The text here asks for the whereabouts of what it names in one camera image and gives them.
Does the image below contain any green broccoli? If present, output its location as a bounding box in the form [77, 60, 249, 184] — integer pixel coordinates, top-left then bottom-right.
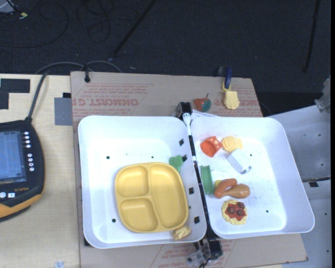
[168, 155, 185, 174]

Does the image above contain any red fries carton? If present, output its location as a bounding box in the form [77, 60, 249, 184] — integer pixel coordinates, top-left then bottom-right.
[199, 136, 223, 158]

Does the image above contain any thin black and white rod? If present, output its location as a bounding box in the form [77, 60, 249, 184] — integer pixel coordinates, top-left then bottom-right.
[182, 112, 216, 245]

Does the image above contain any brown cardboard board red print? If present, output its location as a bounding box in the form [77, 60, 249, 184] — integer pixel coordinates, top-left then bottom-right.
[70, 70, 309, 268]

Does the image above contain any green toy food piece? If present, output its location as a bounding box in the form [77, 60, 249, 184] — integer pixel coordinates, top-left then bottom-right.
[200, 165, 215, 195]

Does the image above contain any yellow crinkle toy food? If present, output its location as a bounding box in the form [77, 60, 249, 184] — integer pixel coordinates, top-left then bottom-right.
[221, 136, 243, 153]

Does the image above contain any yellow toy shell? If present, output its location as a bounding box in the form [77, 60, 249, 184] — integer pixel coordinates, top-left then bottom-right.
[222, 80, 240, 110]

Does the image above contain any white plastic tray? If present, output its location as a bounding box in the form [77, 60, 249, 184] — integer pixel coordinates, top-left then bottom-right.
[190, 116, 315, 240]
[78, 114, 208, 250]

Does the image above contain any yellow divided plate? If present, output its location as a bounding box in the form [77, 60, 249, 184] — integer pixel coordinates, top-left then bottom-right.
[114, 162, 189, 233]

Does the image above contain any white milk carton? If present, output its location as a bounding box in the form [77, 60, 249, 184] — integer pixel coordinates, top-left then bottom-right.
[226, 149, 252, 175]

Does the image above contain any orange sausage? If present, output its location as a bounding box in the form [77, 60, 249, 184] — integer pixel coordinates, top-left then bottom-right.
[213, 178, 238, 199]

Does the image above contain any brown chicken drumstick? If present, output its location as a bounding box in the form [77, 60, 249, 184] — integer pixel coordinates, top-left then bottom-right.
[224, 183, 251, 199]

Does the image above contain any pale yellow toy food piece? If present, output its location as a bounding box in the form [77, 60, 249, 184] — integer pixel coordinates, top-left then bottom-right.
[172, 226, 192, 241]

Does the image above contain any yellow spaghetti with meatballs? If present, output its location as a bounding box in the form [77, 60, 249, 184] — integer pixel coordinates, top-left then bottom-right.
[221, 199, 248, 226]

